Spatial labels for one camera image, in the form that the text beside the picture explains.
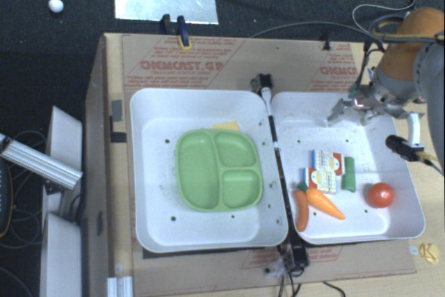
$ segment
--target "red tomato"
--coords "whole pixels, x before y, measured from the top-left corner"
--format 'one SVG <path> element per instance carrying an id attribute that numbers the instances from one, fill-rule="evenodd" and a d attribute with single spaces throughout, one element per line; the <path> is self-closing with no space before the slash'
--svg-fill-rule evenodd
<path id="1" fill-rule="evenodd" d="M 394 192 L 390 185 L 380 182 L 372 185 L 368 192 L 368 202 L 375 208 L 388 207 L 394 200 Z"/>

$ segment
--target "cardboard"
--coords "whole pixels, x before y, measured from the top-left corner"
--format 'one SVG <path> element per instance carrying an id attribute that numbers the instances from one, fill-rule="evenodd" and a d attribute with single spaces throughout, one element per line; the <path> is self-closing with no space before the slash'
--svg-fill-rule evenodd
<path id="1" fill-rule="evenodd" d="M 274 93 L 346 91 L 357 77 L 351 44 L 333 43 L 333 50 L 323 51 L 323 43 L 310 41 L 192 38 L 192 43 L 193 49 L 182 51 L 175 36 L 106 34 L 101 39 L 86 106 L 91 296 L 105 296 L 105 277 L 113 276 L 132 275 L 137 297 L 278 284 L 264 274 L 278 258 L 274 248 L 175 255 L 143 251 L 134 234 L 129 99 L 147 86 L 246 90 L 258 73 L 272 74 Z M 121 112 L 116 113 L 116 103 Z M 104 231 L 97 236 L 100 213 Z M 308 253 L 311 264 L 299 282 L 416 271 L 406 240 L 314 247 Z"/>

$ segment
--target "orange carrot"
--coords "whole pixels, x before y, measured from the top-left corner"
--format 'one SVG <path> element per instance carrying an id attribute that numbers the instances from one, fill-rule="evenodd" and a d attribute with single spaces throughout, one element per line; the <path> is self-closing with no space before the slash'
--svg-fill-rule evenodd
<path id="1" fill-rule="evenodd" d="M 339 209 L 332 203 L 328 197 L 322 194 L 316 188 L 309 188 L 306 191 L 307 200 L 315 208 L 324 211 L 325 213 L 334 216 L 335 218 L 343 220 L 345 218 L 344 214 L 339 211 Z"/>
<path id="2" fill-rule="evenodd" d="M 297 189 L 293 196 L 298 204 L 298 219 L 296 221 L 297 231 L 304 232 L 309 220 L 309 203 L 304 191 Z"/>

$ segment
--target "dark carpet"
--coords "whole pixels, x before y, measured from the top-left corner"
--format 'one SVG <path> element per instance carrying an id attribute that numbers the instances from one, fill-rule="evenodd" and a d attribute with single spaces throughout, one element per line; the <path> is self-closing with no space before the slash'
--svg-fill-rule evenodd
<path id="1" fill-rule="evenodd" d="M 63 0 L 65 10 L 53 16 L 48 0 L 0 0 L 0 132 L 14 136 L 24 130 L 46 135 L 51 107 L 58 106 L 82 119 L 92 60 L 103 32 L 156 33 L 154 22 L 118 20 L 114 0 Z M 248 37 L 289 22 L 325 20 L 352 25 L 351 12 L 361 3 L 403 7 L 409 0 L 216 0 L 217 26 L 190 25 L 191 35 Z M 417 6 L 444 10 L 444 0 L 416 0 Z M 369 24 L 381 10 L 362 9 L 358 19 Z M 317 40 L 327 30 L 308 26 L 270 36 Z M 333 40 L 361 41 L 360 34 L 334 29 Z M 17 197 L 18 209 L 40 208 L 42 182 L 34 177 Z M 16 213 L 16 218 L 23 218 Z M 33 219 L 16 223 L 22 236 L 32 239 Z M 10 234 L 0 243 L 20 245 Z M 0 266 L 17 275 L 38 296 L 40 247 L 11 250 L 0 246 Z M 0 271 L 0 297 L 27 296 L 14 278 Z"/>

